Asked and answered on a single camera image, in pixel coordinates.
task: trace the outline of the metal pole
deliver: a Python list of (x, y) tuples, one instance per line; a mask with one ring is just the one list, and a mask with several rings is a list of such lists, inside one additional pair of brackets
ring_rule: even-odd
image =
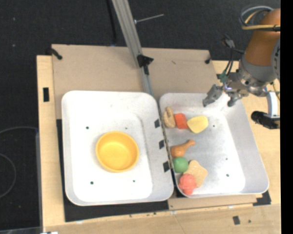
[(150, 85), (149, 77), (144, 72), (143, 68), (140, 68), (138, 63), (138, 56), (142, 55), (142, 49), (140, 45), (140, 40), (138, 37), (136, 25), (132, 17), (132, 13), (129, 7), (128, 0), (112, 0), (117, 18), (119, 20), (127, 47), (133, 56), (135, 65), (141, 70), (142, 82), (144, 91), (150, 95), (153, 95), (152, 87)]

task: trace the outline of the tray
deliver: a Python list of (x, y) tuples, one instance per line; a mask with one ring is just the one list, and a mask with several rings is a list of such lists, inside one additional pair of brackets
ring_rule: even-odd
[(165, 128), (168, 149), (193, 139), (184, 157), (198, 161), (208, 175), (202, 186), (185, 195), (178, 187), (181, 173), (173, 173), (177, 188), (184, 196), (197, 198), (217, 195), (260, 194), (268, 189), (268, 177), (258, 152), (250, 124), (241, 101), (228, 107), (230, 99), (222, 95), (216, 102), (203, 106), (206, 94), (169, 93), (160, 98), (160, 109), (171, 107), (187, 119), (204, 115), (209, 126), (195, 134), (188, 129)]
[[(173, 192), (155, 99), (140, 92), (70, 91), (62, 98), (65, 191), (81, 206), (164, 201)], [(129, 171), (105, 170), (95, 155), (100, 136), (122, 131), (140, 149)]]

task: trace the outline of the toy bread slice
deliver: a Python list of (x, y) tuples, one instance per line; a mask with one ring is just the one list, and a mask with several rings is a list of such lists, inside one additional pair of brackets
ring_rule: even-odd
[(196, 134), (206, 129), (209, 125), (209, 120), (206, 116), (196, 116), (187, 121), (190, 130)]
[(189, 163), (188, 169), (183, 174), (191, 174), (195, 177), (197, 187), (201, 186), (208, 175), (208, 171), (196, 160)]

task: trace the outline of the black wire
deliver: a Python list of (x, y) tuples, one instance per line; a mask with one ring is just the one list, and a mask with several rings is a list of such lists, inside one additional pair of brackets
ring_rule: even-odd
[[(13, 130), (16, 130), (16, 129), (32, 129), (32, 130), (35, 130), (36, 132), (38, 131), (38, 129), (36, 127), (18, 126), (18, 127), (11, 127), (11, 128), (4, 129), (4, 130), (0, 131), (0, 134), (6, 133), (6, 132), (9, 132), (9, 131), (13, 131)], [(12, 168), (13, 168), (13, 171), (14, 171), (14, 178), (13, 178), (12, 185), (9, 187), (9, 189), (6, 192), (4, 192), (4, 193), (2, 193), (0, 195), (0, 198), (2, 198), (4, 196), (6, 196), (13, 189), (13, 187), (15, 185), (15, 182), (16, 182), (17, 171), (16, 171), (15, 164), (13, 163), (13, 161), (8, 156), (6, 156), (4, 154), (1, 154), (1, 153), (0, 153), (0, 156), (5, 158), (12, 165)]]

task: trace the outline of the black bracket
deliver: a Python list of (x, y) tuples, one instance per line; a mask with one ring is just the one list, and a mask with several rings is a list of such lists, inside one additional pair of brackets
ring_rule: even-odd
[(143, 56), (143, 55), (138, 55), (137, 56), (137, 60), (138, 60), (138, 63), (139, 63), (139, 67), (144, 69), (144, 72), (146, 75), (149, 75), (149, 71), (148, 71), (148, 65), (153, 62), (153, 58), (151, 57), (146, 57), (146, 56)]

